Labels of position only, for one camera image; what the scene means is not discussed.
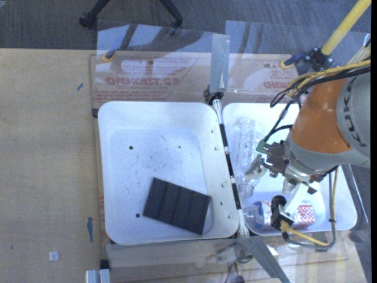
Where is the black ribbed rectangular block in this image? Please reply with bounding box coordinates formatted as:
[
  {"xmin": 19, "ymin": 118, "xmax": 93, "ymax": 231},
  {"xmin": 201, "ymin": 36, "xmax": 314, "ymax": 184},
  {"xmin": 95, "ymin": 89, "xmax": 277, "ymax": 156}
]
[{"xmin": 143, "ymin": 177, "xmax": 213, "ymax": 236}]

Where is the thin black and white rod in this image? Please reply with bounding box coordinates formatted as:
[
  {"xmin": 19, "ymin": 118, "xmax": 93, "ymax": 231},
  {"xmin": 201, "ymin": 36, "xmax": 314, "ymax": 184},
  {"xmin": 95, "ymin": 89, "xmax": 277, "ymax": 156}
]
[{"xmin": 211, "ymin": 98, "xmax": 250, "ymax": 239}]

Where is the large clear plastic bottle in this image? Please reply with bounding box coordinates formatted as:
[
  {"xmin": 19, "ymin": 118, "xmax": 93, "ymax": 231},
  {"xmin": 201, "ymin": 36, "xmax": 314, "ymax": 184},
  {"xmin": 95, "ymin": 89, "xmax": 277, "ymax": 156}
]
[{"xmin": 232, "ymin": 116, "xmax": 266, "ymax": 199}]

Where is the brown cardboard board red print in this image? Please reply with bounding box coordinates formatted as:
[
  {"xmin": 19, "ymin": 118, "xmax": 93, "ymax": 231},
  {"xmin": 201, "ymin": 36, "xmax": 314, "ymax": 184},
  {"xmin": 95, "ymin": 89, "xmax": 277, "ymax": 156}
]
[{"xmin": 90, "ymin": 50, "xmax": 356, "ymax": 277}]

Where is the red and white checked packet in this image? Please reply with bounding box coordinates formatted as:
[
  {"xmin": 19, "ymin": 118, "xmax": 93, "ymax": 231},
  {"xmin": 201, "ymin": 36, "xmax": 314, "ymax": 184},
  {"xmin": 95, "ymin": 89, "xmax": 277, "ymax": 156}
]
[{"xmin": 290, "ymin": 203, "xmax": 316, "ymax": 230}]

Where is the white plastic tray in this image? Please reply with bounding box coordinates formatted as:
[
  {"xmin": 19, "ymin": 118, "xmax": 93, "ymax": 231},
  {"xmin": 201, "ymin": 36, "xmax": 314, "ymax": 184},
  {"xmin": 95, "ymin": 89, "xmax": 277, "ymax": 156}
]
[
  {"xmin": 222, "ymin": 102, "xmax": 359, "ymax": 237},
  {"xmin": 97, "ymin": 100, "xmax": 240, "ymax": 246}
]

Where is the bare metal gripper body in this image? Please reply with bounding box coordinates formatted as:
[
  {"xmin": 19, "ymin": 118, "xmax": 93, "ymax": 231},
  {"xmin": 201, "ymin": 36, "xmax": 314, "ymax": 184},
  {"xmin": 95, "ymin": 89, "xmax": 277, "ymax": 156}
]
[{"xmin": 262, "ymin": 141, "xmax": 292, "ymax": 177}]

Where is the clear bottle with blue label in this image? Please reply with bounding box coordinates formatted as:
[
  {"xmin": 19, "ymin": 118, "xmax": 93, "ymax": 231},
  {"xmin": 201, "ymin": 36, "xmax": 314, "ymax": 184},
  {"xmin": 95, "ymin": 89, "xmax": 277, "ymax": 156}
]
[{"xmin": 243, "ymin": 200, "xmax": 274, "ymax": 230}]

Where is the black cylinder on white bracket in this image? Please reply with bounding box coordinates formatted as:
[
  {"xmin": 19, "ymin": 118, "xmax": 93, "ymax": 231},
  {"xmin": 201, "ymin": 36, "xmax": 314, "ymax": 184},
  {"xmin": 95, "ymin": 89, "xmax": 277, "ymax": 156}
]
[{"xmin": 270, "ymin": 183, "xmax": 310, "ymax": 230}]

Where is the black block with thin wires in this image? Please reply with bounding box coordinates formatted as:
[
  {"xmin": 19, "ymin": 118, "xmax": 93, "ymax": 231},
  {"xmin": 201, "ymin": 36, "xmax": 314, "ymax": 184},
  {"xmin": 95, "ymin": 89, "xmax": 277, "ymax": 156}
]
[{"xmin": 203, "ymin": 84, "xmax": 226, "ymax": 101}]

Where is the black chair base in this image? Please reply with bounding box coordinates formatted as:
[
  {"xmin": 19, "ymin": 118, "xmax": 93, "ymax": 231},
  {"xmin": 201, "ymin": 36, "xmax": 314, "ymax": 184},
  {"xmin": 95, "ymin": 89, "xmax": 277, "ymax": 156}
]
[{"xmin": 78, "ymin": 0, "xmax": 185, "ymax": 31}]

